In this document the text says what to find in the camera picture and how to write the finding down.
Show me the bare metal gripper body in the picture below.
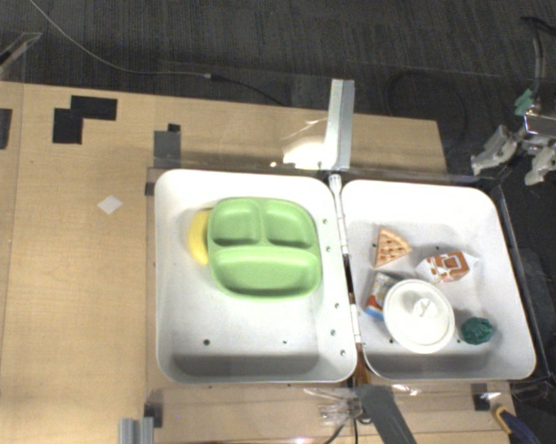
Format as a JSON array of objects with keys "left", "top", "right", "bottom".
[{"left": 522, "top": 81, "right": 556, "bottom": 143}]

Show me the white plastic tray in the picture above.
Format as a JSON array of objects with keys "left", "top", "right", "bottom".
[
  {"left": 333, "top": 177, "right": 544, "bottom": 388},
  {"left": 146, "top": 166, "right": 365, "bottom": 390}
]

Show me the orange and white carton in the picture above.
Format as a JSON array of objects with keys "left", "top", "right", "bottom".
[{"left": 414, "top": 248, "right": 481, "bottom": 288}]

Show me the orange pizza slice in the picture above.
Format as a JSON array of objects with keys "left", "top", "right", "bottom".
[{"left": 373, "top": 226, "right": 415, "bottom": 271}]

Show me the thin black and white rod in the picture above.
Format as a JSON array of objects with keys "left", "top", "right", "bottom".
[{"left": 321, "top": 173, "right": 370, "bottom": 385}]

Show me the green broccoli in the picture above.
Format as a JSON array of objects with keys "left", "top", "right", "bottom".
[{"left": 459, "top": 316, "right": 496, "bottom": 348}]

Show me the white bowl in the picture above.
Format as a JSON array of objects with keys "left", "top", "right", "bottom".
[{"left": 380, "top": 277, "right": 458, "bottom": 357}]

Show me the green divided plate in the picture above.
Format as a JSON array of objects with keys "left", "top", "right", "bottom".
[{"left": 203, "top": 194, "right": 327, "bottom": 304}]

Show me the yellow banana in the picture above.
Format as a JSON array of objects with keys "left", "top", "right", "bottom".
[{"left": 187, "top": 208, "right": 214, "bottom": 266}]

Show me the pale wood board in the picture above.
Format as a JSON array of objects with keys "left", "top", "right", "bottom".
[{"left": 0, "top": 81, "right": 530, "bottom": 444}]

